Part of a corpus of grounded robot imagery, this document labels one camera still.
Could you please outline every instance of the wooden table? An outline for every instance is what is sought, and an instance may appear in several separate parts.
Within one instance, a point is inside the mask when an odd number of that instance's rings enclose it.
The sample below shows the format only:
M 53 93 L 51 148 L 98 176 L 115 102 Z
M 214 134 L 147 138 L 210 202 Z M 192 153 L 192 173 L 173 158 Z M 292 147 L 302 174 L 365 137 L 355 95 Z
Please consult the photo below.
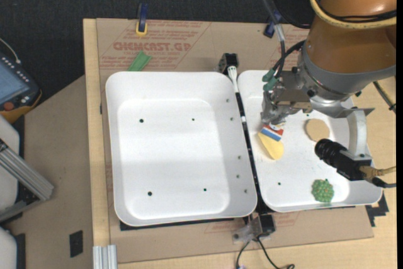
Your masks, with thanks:
M 103 144 L 103 126 L 99 106 L 99 65 L 97 29 L 95 19 L 85 19 L 84 54 L 86 66 L 86 90 L 89 129 L 89 162 L 91 173 L 91 203 L 93 217 L 93 244 L 110 244 L 108 204 L 106 198 L 106 174 Z M 382 81 L 382 86 L 395 100 L 395 78 Z M 368 145 L 378 168 L 396 164 L 395 114 L 388 107 L 375 87 L 370 84 L 363 95 L 354 98 L 358 106 L 375 107 L 368 118 Z M 385 181 L 396 181 L 395 173 L 385 176 Z M 294 263 L 296 268 L 397 268 L 396 189 L 385 190 L 389 212 L 375 219 L 375 237 L 336 243 L 311 244 L 269 249 L 268 253 L 277 266 Z M 192 256 L 157 261 L 126 263 L 119 268 L 234 268 L 236 253 Z M 246 268 L 271 268 L 262 251 L 246 251 L 241 263 Z

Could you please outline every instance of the wooden edge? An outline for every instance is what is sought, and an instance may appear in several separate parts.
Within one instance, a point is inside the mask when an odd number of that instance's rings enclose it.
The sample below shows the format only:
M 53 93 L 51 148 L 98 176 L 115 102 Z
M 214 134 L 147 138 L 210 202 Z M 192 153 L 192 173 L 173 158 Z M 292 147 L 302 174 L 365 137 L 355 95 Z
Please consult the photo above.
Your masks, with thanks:
M 91 208 L 93 244 L 110 244 L 108 196 L 106 191 L 105 154 L 101 91 L 99 83 L 98 39 L 95 19 L 83 20 L 84 63 L 87 91 L 89 170 L 91 177 Z

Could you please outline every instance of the white tray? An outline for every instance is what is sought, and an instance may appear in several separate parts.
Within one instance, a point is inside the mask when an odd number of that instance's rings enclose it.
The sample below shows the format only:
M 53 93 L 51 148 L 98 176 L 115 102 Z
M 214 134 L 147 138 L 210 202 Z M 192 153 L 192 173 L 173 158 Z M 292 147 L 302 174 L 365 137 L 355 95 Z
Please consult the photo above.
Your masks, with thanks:
M 130 226 L 243 217 L 257 196 L 230 80 L 118 72 L 106 82 L 115 210 Z
M 329 139 L 348 147 L 349 128 L 345 118 L 333 119 L 317 111 L 308 115 L 298 112 L 288 116 L 281 139 L 285 148 L 284 155 L 277 161 L 268 157 L 257 136 L 262 127 L 262 77 L 266 73 L 267 71 L 245 71 L 238 77 L 256 172 L 265 204 L 277 212 L 288 212 L 376 203 L 382 196 L 382 189 L 366 181 L 349 181 L 338 174 L 335 168 L 315 155 L 315 142 L 309 139 L 304 130 L 308 119 L 321 119 L 329 127 Z M 348 100 L 345 105 L 351 108 L 352 101 Z M 333 185 L 334 198 L 330 204 L 315 201 L 311 194 L 312 184 L 318 179 L 328 179 Z

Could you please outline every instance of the beige round toy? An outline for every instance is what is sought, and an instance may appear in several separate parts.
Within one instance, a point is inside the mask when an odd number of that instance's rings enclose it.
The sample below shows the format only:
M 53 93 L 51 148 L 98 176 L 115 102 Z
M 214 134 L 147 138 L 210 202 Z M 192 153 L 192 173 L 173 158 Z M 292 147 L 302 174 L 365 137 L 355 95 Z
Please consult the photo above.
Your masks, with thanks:
M 330 134 L 329 127 L 321 119 L 309 119 L 305 123 L 305 131 L 308 137 L 316 142 L 323 138 L 329 138 Z

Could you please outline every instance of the screen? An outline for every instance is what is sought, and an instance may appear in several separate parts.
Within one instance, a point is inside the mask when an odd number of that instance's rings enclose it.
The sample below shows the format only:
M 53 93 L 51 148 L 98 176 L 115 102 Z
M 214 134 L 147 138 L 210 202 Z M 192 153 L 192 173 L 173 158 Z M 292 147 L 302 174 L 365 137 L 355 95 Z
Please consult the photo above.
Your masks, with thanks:
M 29 86 L 13 71 L 0 64 L 0 103 L 9 101 L 27 89 Z

